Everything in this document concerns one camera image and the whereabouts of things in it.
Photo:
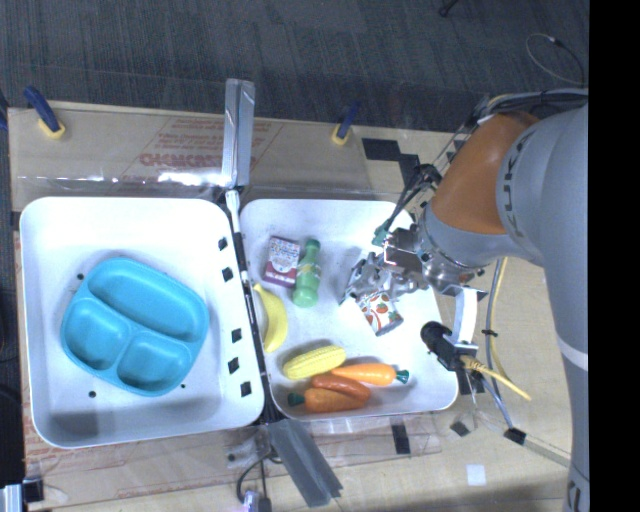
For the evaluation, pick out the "black cylinder on white bracket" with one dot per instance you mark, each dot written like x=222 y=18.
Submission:
x=442 y=345

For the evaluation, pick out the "brown cardboard board, red print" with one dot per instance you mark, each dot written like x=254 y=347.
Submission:
x=125 y=145

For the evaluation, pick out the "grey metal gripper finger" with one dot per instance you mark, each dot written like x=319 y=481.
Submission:
x=357 y=274
x=384 y=286

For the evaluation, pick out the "white plastic tray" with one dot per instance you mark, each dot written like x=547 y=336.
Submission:
x=345 y=230
x=150 y=225

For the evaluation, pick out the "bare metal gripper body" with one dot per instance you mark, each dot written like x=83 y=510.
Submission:
x=407 y=262

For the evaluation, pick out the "brown sausage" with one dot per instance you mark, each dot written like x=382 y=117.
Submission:
x=342 y=385

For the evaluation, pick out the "white can with red print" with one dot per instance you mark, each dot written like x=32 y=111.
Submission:
x=382 y=312

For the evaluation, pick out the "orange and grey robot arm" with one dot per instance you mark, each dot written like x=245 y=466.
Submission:
x=545 y=200

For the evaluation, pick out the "thin black and white rod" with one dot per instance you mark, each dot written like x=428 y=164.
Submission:
x=243 y=270

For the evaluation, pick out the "green plastic bottle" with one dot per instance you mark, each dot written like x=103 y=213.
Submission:
x=306 y=280

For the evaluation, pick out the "blue divided plate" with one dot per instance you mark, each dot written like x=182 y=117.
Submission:
x=135 y=325

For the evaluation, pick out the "pink and white carton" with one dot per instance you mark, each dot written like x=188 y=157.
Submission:
x=281 y=261

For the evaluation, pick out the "yellow banana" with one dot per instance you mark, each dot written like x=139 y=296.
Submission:
x=276 y=320

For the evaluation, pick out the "yellow corn cob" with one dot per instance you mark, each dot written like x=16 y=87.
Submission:
x=314 y=362

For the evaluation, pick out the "orange carrot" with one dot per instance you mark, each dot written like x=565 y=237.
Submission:
x=365 y=374
x=325 y=402

